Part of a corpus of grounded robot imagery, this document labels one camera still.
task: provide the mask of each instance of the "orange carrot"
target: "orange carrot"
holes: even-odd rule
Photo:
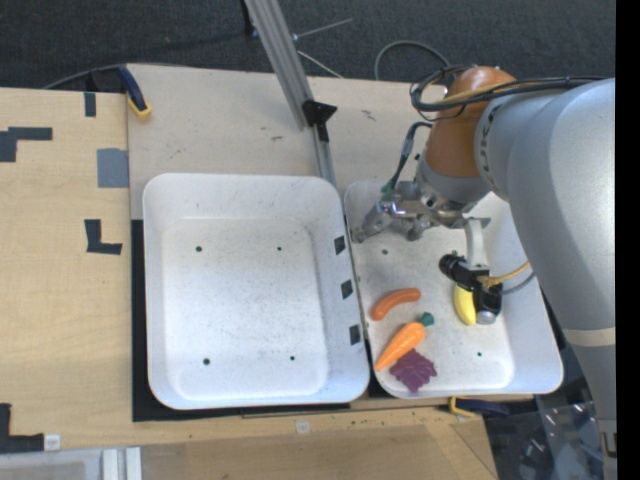
[[[382,320],[392,308],[404,302],[415,302],[422,294],[417,288],[402,288],[387,293],[371,310],[372,320]]]
[[[405,354],[411,352],[427,336],[425,327],[433,324],[433,315],[424,313],[417,322],[405,324],[398,333],[391,339],[387,348],[376,363],[376,370],[393,364]]]

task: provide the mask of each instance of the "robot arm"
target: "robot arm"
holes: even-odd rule
[[[385,218],[408,218],[407,238],[416,239],[433,225],[462,227],[464,214],[490,191],[508,201],[523,249],[589,385],[605,474],[616,478],[615,80],[525,83],[510,95],[478,96],[487,94],[483,87],[512,81],[486,67],[458,76],[413,182],[387,194],[359,236],[380,231],[384,226],[375,224]],[[429,110],[419,92],[413,105]]]

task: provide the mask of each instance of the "white tray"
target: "white tray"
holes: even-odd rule
[[[203,409],[362,394],[369,367],[332,185],[167,173],[146,185],[143,215],[148,375],[158,400]]]
[[[349,226],[357,227],[380,197],[379,180],[351,185],[345,194]],[[494,275],[511,272],[526,259],[517,237],[509,205],[488,195],[471,212],[490,217],[484,230],[486,261]],[[453,250],[466,254],[463,230],[436,227],[409,242],[389,228],[363,243],[352,244],[354,268],[374,360],[404,323],[424,311],[435,317],[427,338],[416,350],[433,361],[437,376],[417,393],[396,379],[389,368],[376,371],[382,387],[398,398],[456,395],[531,394],[555,390],[562,382],[563,364],[537,281],[503,297],[503,310],[492,325],[467,326],[452,302],[453,282],[438,268],[440,258]],[[505,288],[526,278],[528,272]],[[417,287],[419,301],[391,310],[382,321],[370,317],[376,301],[399,288]]]

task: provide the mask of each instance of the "yellow banana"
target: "yellow banana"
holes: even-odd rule
[[[457,283],[453,289],[453,306],[458,317],[465,324],[476,324],[476,307],[473,303],[473,293],[465,290]]]

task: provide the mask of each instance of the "wooden table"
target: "wooden table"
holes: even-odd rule
[[[133,67],[136,76],[148,69]],[[246,75],[238,74],[243,80]],[[232,80],[233,73],[224,77]],[[274,75],[256,77],[277,88]],[[359,166],[380,159],[386,165],[381,176],[390,176],[404,133],[416,120],[408,87],[322,78],[311,79],[311,85],[319,101],[346,105],[328,125],[339,188],[363,174]],[[363,429],[376,439],[381,429],[411,435],[420,427],[460,478],[493,477],[482,420],[461,423],[442,408],[428,407],[441,399],[363,397],[346,412],[132,422],[130,191],[98,187],[96,155],[106,148],[128,150],[132,127],[144,123],[132,124],[135,117],[123,95],[95,98],[96,115],[87,116],[81,92],[0,90],[0,131],[50,127],[53,132],[51,141],[19,140],[16,161],[0,162],[0,402],[12,404],[11,434],[58,434],[62,448],[69,449],[291,438],[301,419],[313,435],[341,432],[340,439],[347,440],[350,432],[355,436]],[[259,121],[256,126],[262,128]],[[268,130],[265,149],[286,150],[286,130]],[[346,139],[355,134],[370,147],[350,149]],[[424,138],[416,138],[417,147]],[[303,156],[312,151],[307,146]],[[140,151],[130,153],[140,160]],[[313,165],[311,160],[296,164],[293,174],[308,173]],[[86,219],[100,219],[102,240],[123,244],[121,253],[87,252]]]

